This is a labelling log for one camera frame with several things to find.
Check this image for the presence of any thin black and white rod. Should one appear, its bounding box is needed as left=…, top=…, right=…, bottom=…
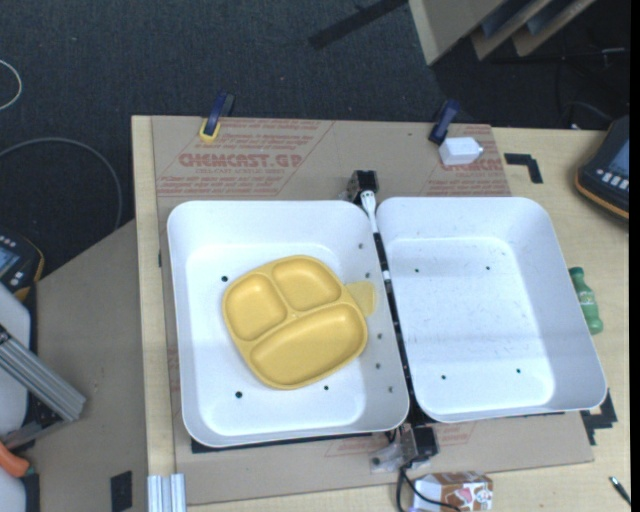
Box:
left=360, top=190, right=418, bottom=429

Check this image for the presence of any yellow divided plate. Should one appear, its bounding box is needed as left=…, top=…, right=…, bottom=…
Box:
left=221, top=254, right=377, bottom=391

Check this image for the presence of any white plastic tray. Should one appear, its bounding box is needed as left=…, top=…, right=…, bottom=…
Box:
left=166, top=199, right=411, bottom=448
left=374, top=196, right=609, bottom=424

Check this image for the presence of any brown cardboard board red print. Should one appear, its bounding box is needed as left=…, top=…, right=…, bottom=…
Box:
left=150, top=115, right=596, bottom=506

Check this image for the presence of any green plastic bottle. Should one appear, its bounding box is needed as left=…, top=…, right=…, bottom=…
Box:
left=568, top=266, right=605, bottom=336

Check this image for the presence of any brown and white carton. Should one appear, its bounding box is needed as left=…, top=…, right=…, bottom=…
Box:
left=413, top=470, right=494, bottom=512

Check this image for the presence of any black block with thin wires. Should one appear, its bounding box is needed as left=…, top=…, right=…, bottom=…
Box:
left=369, top=424, right=440, bottom=475
left=337, top=169, right=378, bottom=202

